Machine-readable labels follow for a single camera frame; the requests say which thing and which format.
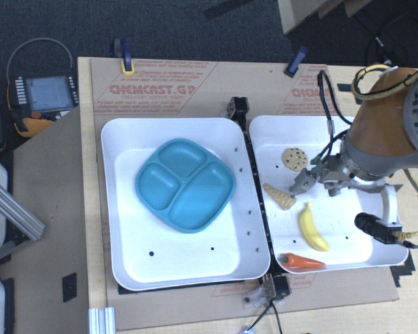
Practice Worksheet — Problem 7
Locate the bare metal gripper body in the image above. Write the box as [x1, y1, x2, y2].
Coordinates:
[312, 155, 383, 198]

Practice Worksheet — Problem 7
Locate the tan chocolate chip biscuit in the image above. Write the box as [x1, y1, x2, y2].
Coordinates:
[281, 147, 308, 173]

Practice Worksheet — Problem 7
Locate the tan ice cream cone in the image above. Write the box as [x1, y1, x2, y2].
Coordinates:
[262, 182, 297, 211]

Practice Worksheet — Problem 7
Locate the thin black rod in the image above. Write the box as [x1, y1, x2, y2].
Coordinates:
[236, 111, 282, 278]

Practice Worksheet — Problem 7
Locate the yellow banana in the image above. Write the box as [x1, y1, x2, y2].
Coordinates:
[298, 201, 330, 252]

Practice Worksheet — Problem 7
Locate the white plastic tray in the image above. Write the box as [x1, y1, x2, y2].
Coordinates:
[248, 114, 410, 275]
[100, 117, 272, 292]

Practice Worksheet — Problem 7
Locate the orange carrot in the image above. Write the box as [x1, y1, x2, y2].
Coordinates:
[278, 253, 326, 269]

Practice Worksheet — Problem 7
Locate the blue divided plate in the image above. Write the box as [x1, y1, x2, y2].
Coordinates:
[135, 138, 236, 234]

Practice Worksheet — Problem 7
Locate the brown cardboard board red print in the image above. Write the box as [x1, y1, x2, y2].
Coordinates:
[90, 58, 401, 331]

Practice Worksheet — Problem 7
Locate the black cylinder on white bracket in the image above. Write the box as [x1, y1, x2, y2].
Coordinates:
[354, 183, 404, 246]

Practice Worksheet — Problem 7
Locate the black block with thin wires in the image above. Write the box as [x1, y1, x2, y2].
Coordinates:
[257, 273, 292, 301]
[225, 96, 250, 121]

